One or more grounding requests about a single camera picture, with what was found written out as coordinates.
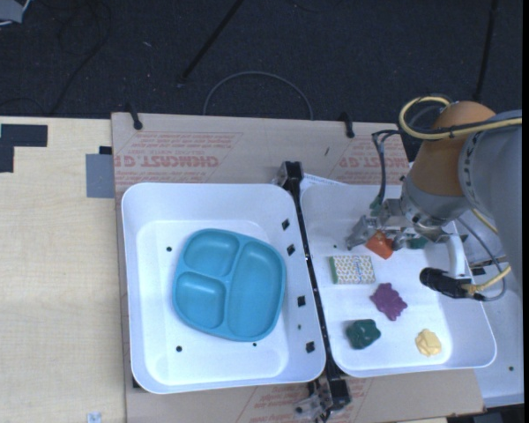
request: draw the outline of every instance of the black fabric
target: black fabric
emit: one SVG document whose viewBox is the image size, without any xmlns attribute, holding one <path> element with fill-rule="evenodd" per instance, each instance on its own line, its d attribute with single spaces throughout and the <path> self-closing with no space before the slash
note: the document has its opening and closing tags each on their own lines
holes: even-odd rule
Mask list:
<svg viewBox="0 0 529 423">
<path fill-rule="evenodd" d="M 0 27 L 0 115 L 109 118 L 129 102 L 202 115 L 207 103 L 208 115 L 396 122 L 419 95 L 476 91 L 492 0 L 244 0 L 178 86 L 236 1 L 33 0 Z M 520 109 L 523 0 L 498 0 L 493 19 L 481 101 Z M 269 75 L 213 89 L 246 71 Z"/>
</svg>

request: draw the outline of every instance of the purple star-shaped object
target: purple star-shaped object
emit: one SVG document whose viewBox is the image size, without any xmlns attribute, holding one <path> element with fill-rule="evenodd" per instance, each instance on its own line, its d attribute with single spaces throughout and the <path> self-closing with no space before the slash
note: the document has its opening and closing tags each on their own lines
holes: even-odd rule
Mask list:
<svg viewBox="0 0 529 423">
<path fill-rule="evenodd" d="M 391 321 L 396 321 L 402 310 L 407 307 L 389 282 L 380 284 L 370 299 L 376 304 L 376 308 L 388 316 Z"/>
</svg>

